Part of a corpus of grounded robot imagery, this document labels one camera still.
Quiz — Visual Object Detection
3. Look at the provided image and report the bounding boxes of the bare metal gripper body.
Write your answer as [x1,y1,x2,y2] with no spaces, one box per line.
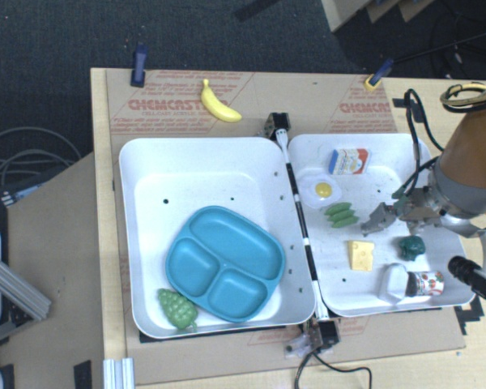
[395,185,451,235]

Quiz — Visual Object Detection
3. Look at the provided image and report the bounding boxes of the white plastic tray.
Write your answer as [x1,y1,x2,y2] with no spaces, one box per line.
[287,132,477,318]
[118,136,318,339]

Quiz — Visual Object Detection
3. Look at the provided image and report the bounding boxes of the yellow cheese wedge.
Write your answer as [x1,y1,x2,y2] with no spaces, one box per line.
[347,239,376,272]

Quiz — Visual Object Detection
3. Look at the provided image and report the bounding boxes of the green pea pods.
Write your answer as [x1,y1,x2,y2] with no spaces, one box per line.
[323,202,360,229]

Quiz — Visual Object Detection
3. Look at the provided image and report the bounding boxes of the dark green broccoli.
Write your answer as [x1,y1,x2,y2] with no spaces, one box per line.
[398,235,427,263]

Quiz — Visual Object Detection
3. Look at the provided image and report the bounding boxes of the blue and red carton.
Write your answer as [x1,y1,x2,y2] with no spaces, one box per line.
[327,147,372,177]

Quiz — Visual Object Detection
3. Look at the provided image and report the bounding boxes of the white fried egg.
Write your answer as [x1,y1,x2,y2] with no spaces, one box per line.
[297,168,343,211]

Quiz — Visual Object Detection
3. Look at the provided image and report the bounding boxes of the thin black and white rod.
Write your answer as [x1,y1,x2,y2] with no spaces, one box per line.
[275,129,330,321]

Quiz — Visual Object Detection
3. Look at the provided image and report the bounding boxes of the small can with red print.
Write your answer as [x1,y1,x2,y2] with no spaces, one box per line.
[406,271,446,298]

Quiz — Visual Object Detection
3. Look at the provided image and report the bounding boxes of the blue divided plate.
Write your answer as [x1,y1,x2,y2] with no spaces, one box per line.
[164,205,287,324]

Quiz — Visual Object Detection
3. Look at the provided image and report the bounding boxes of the brown cardboard board red print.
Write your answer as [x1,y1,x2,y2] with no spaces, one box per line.
[104,69,467,385]

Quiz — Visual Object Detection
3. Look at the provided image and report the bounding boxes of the yellow banana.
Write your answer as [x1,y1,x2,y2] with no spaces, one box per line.
[200,79,243,123]

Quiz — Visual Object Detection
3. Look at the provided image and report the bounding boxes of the green grapes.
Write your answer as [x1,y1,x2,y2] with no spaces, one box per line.
[157,288,199,332]

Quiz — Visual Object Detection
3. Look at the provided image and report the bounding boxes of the black cylinder on white bracket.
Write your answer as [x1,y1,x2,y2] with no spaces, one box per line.
[440,212,486,301]

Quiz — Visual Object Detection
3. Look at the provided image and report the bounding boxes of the black block with thin wires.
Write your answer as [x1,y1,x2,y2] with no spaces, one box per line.
[285,318,342,358]
[262,111,292,139]

